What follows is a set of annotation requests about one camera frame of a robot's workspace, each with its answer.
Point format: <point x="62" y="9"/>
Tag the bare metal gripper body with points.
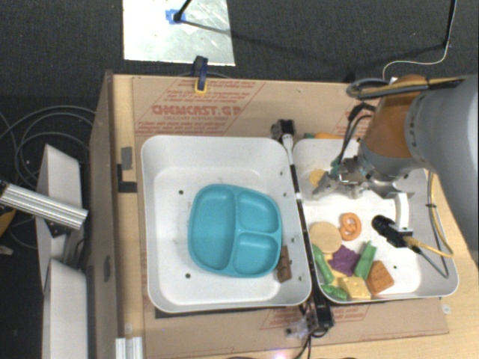
<point x="357" y="174"/>

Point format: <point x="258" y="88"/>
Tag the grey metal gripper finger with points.
<point x="357" y="193"/>
<point x="323" y="187"/>

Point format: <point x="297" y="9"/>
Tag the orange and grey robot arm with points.
<point x="434" y="125"/>

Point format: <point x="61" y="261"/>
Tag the yellow toy chip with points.
<point x="316" y="177"/>

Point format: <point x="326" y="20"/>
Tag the thin black and white rod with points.
<point x="297" y="191"/>

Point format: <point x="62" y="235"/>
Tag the orange toy pretzel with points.
<point x="346" y="234"/>

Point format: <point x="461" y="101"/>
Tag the orange toy carrot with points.
<point x="327" y="135"/>

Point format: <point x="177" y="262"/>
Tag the tan round biscuit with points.
<point x="325" y="236"/>

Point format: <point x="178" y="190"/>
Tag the purple toy grapes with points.
<point x="344" y="261"/>

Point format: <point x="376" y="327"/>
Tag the green toy pea pod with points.
<point x="365" y="262"/>

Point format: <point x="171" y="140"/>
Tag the green toy bean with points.
<point x="322" y="266"/>

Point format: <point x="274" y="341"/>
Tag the brown chocolate bar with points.
<point x="284" y="266"/>

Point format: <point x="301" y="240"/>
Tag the orange toy waffle biscuit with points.
<point x="379" y="279"/>

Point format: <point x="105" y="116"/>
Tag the yellow toy cheese wedge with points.
<point x="355" y="288"/>

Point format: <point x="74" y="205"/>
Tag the white plastic tray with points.
<point x="168" y="155"/>
<point x="411" y="271"/>

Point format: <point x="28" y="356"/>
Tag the green toy pickle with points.
<point x="335" y="291"/>

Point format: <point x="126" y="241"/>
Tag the blue divided plate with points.
<point x="217" y="230"/>

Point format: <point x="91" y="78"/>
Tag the brown cardboard board, red print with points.
<point x="209" y="107"/>

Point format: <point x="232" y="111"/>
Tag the black cylinder on white bracket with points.
<point x="389" y="230"/>

